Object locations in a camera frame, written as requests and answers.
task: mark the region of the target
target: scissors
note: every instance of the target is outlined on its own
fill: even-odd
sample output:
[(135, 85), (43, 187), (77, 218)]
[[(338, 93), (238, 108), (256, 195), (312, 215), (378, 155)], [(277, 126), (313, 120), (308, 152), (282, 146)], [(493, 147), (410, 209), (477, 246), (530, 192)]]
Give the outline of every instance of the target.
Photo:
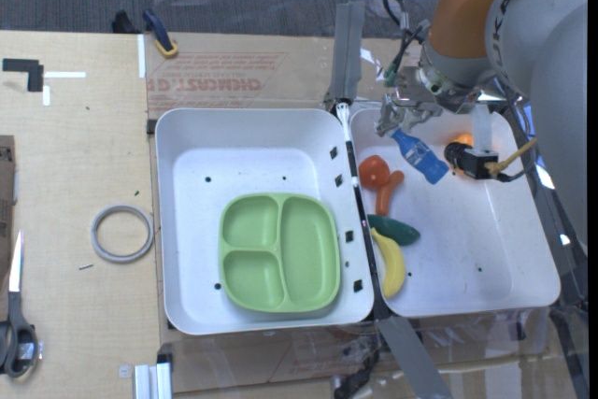
[[(39, 354), (36, 330), (21, 313), (21, 271), (22, 271), (22, 231), (19, 231), (17, 243), (8, 277), (8, 314), (0, 317), (0, 370), (12, 378), (18, 378), (36, 364)], [(23, 349), (33, 348), (33, 355)]]

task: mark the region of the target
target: scissors blade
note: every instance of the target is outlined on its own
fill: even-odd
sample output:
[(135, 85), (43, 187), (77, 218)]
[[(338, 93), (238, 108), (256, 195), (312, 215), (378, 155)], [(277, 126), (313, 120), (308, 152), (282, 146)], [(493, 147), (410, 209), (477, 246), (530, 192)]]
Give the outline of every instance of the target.
[(12, 256), (12, 265), (10, 266), (10, 276), (8, 277), (8, 291), (21, 291), (21, 268), (22, 268), (22, 230), (17, 236), (17, 243)]

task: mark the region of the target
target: ring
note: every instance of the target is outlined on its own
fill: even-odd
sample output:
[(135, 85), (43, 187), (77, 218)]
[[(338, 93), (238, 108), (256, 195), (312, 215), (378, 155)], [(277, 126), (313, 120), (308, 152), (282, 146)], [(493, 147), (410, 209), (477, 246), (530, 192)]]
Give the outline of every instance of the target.
[[(102, 222), (102, 220), (112, 213), (133, 213), (139, 219), (143, 221), (146, 225), (146, 229), (148, 230), (148, 237), (146, 239), (145, 244), (136, 252), (132, 254), (125, 254), (119, 255), (111, 253), (105, 250), (97, 240), (97, 229)], [(111, 261), (112, 263), (130, 263), (131, 261), (137, 260), (141, 258), (144, 254), (148, 252), (151, 247), (151, 243), (153, 242), (153, 222), (151, 220), (150, 215), (148, 215), (145, 211), (141, 208), (136, 207), (135, 205), (128, 205), (128, 204), (117, 204), (111, 205), (110, 207), (106, 207), (101, 210), (93, 219), (92, 224), (92, 245), (95, 252), (104, 258), (105, 260)]]

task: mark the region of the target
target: green plate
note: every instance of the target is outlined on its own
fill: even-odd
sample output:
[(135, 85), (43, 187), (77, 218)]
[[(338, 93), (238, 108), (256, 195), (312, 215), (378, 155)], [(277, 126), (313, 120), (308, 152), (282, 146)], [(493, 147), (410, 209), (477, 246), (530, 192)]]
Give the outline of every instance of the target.
[(330, 211), (310, 196), (237, 197), (220, 226), (221, 282), (247, 309), (305, 312), (329, 305), (340, 285), (340, 257)]

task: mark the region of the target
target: banana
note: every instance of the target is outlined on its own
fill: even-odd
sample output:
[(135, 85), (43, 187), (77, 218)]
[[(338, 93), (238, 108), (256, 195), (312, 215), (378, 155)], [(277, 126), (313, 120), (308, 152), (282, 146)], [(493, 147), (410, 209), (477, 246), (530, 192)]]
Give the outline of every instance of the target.
[(396, 242), (381, 235), (376, 231), (376, 228), (372, 228), (371, 232), (380, 251), (382, 251), (384, 263), (386, 264), (386, 273), (382, 281), (382, 293), (385, 297), (390, 298), (399, 292), (405, 282), (406, 268), (403, 252), (401, 252), (401, 248)]

